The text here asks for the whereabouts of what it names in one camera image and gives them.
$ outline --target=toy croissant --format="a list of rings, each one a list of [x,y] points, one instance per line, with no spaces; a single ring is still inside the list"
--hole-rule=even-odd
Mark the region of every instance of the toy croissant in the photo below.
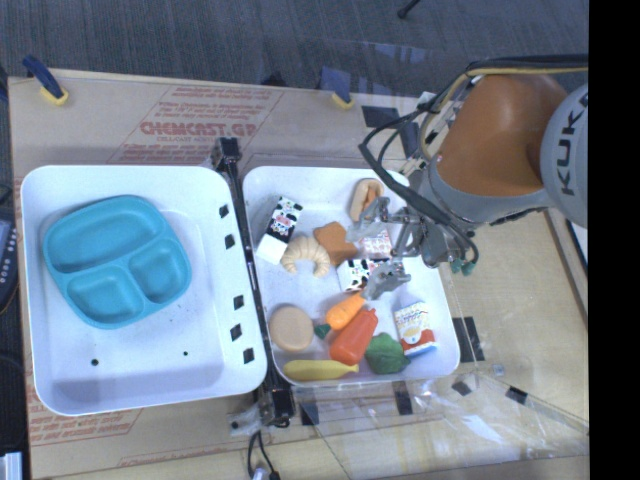
[[[329,273],[331,267],[329,253],[312,236],[294,238],[287,246],[280,263],[287,272],[295,274],[297,273],[295,261],[304,259],[315,262],[316,266],[313,271],[315,277],[324,277]]]

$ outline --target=green toy vegetable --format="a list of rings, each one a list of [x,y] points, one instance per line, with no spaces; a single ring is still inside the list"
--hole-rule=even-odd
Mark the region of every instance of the green toy vegetable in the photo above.
[[[401,372],[411,362],[404,355],[402,345],[386,332],[371,338],[364,357],[377,374]]]

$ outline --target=grey floor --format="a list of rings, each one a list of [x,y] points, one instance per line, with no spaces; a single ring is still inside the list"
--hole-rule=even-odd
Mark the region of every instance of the grey floor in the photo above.
[[[327,66],[350,74],[353,92],[417,96],[472,61],[588,52],[590,0],[422,0],[400,19],[409,1],[0,0],[0,64],[25,76],[32,54],[56,68],[300,88]],[[10,143],[0,103],[4,185]],[[21,362],[18,308],[0,314],[0,354]],[[26,451],[24,399],[21,375],[0,362],[0,446]]]

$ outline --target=round beige toy bun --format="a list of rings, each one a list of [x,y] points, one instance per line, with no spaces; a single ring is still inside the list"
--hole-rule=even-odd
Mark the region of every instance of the round beige toy bun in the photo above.
[[[287,352],[301,352],[313,341],[313,322],[297,306],[282,306],[269,319],[271,341]]]
[[[384,185],[375,178],[360,180],[353,191],[349,217],[354,222],[360,220],[360,214],[369,206],[376,197],[384,194]]]

